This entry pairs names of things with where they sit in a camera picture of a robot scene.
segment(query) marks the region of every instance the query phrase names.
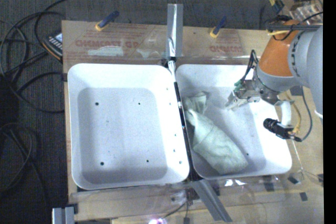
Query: orange cylinder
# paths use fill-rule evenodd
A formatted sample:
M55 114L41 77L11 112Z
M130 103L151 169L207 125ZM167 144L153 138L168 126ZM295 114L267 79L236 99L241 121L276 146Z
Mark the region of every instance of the orange cylinder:
M298 23L299 21L297 20L289 20L284 25ZM259 67L263 72L279 77L293 76L288 66L288 49L298 32L297 30L292 31L284 40L281 39L285 38L288 33L275 35L275 38L278 40L275 40L273 37L270 39L259 60Z

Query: black floor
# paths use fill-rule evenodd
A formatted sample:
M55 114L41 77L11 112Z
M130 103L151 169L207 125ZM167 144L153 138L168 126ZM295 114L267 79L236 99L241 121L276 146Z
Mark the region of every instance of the black floor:
M0 0L0 39L11 25L56 1ZM120 12L118 23L165 25L168 3L184 5L185 26L214 26L226 15L227 28L263 29L265 20L275 16L267 0L68 0L51 9L62 15L43 15L37 34L42 37L60 28L63 18L96 22L114 10ZM51 56L42 56L17 74L8 72L23 57L27 59L43 52L34 35L36 18L18 25L32 44L12 41L0 45L1 69L6 74L6 79L0 76L0 124L14 123L6 125L0 133L0 223L50 223L51 208L67 204L65 117L62 112L39 110L62 109L61 77L49 74L20 89L39 74L61 72L62 66ZM10 32L8 38L22 39L17 32L13 33ZM25 101L12 93L8 83ZM13 135L23 144L23 153ZM31 158L17 180L11 183L26 159L30 137Z

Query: white cable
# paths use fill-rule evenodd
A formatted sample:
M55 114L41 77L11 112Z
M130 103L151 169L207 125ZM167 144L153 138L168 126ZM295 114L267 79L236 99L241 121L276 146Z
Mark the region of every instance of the white cable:
M323 119L323 115L317 112L316 110L314 111L317 116L319 116L321 119Z

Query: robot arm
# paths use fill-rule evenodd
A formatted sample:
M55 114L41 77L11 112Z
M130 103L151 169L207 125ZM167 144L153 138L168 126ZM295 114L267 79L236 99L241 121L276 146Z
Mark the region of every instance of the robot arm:
M297 23L290 20L284 25ZM250 69L254 69L253 78L246 80ZM288 101L279 100L278 95L294 86L305 86L311 90L316 114L323 124L323 26L275 35L259 61L252 51L246 74L229 96L228 108L237 109L242 104L263 99L272 105L280 105L283 114L290 113L290 108L284 105ZM281 123L266 119L264 126L281 138L300 140L289 135L293 127L288 119Z

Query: gray carpet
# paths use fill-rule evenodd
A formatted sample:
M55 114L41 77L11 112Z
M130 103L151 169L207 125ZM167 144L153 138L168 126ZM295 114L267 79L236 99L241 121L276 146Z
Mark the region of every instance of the gray carpet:
M13 24L21 18L44 10L58 0L0 0L0 20ZM52 10L64 15L45 15L40 20L40 37L60 27L62 18L70 20L99 21L114 10L120 12L118 23L166 24L168 3L184 5L184 25L210 27L226 15L227 28L263 29L264 21L275 16L267 0L69 0ZM0 39L9 25L0 22ZM22 26L29 45L29 55L43 50L34 36L34 20ZM2 63L8 70L20 62L24 53L21 42L2 48ZM44 56L27 65L19 74L13 87L20 87L32 77L49 71L60 71L62 66L51 56ZM35 81L22 91L22 96L39 108L59 110L63 107L60 76L52 75ZM51 209L67 204L67 173L65 150L65 118L63 113L45 113L33 109L11 94L0 78L0 124L20 123L35 130L32 157L40 174L31 163L25 168L21 180L10 191L0 195L0 223L48 223ZM15 132L28 147L25 131ZM22 164L22 157L12 141L0 138L0 186L3 188Z

